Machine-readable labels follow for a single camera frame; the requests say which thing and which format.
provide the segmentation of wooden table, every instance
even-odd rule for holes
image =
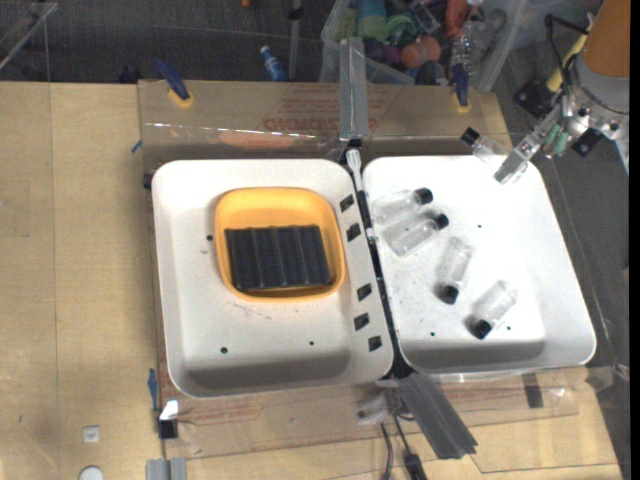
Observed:
[[[444,94],[421,89],[426,102]],[[465,124],[499,133],[495,97],[472,103]],[[424,112],[436,127],[461,117]],[[142,479],[163,456],[146,384],[158,347],[139,139],[134,86],[0,83],[2,480],[73,479],[88,465]],[[473,458],[435,460],[411,435],[430,480],[621,478],[585,371],[566,375],[577,413],[475,426]],[[365,439],[193,459],[188,478],[377,479],[385,457],[381,438]],[[394,478],[408,477],[398,467]]]

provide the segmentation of plastic storage box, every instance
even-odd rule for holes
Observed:
[[[336,0],[321,34],[324,43],[321,82],[336,82],[339,78],[339,47],[336,36],[344,10],[351,0]],[[497,44],[483,60],[475,89],[488,92],[511,50],[544,40],[544,16],[553,13],[561,18],[586,26],[587,12],[596,12],[601,0],[483,0],[485,12],[502,9],[508,20],[498,36]],[[367,59],[367,80],[373,83],[407,84],[413,78],[389,66]]]

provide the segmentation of gray floor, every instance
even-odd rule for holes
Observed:
[[[289,60],[291,0],[252,0],[251,10],[243,9],[239,0],[49,1],[59,3],[48,27],[54,81],[114,83],[129,63],[135,63],[143,77],[155,78],[155,57],[187,79],[268,80],[259,53],[264,44],[285,65]],[[318,79],[320,32],[334,1],[304,0],[300,81]],[[7,19],[6,13],[0,16],[0,25]],[[564,41],[571,44],[570,37]],[[44,45],[34,41],[21,55],[25,65],[40,69]],[[510,131],[526,132],[535,123],[513,103],[513,94],[532,77],[548,75],[550,58],[546,44],[509,55],[494,90]],[[0,72],[0,79],[37,78],[38,69],[12,65]],[[599,143],[586,158],[569,152],[535,163],[547,181],[592,314],[599,343],[591,363],[593,385],[625,478],[631,478],[629,290],[622,276],[629,266],[629,177],[610,142]]]

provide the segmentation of white round object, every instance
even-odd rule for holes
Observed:
[[[89,466],[80,472],[78,480],[103,480],[102,470],[96,466]]]

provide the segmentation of blue bottle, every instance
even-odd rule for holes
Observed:
[[[271,48],[263,46],[260,48],[260,53],[264,59],[264,67],[267,68],[267,72],[274,82],[286,82],[287,74],[282,69],[282,65],[277,57],[274,57],[271,53]]]

